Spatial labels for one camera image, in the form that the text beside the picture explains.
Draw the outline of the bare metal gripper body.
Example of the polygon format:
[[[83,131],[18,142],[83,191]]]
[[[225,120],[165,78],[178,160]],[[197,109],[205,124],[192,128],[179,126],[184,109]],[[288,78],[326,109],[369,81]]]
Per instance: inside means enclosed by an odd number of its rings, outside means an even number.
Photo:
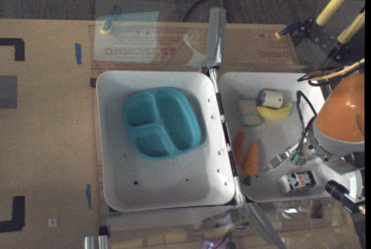
[[[283,160],[287,160],[295,166],[303,166],[316,158],[321,158],[324,162],[328,162],[332,155],[327,153],[316,142],[312,143],[306,138],[289,147],[282,155]]]

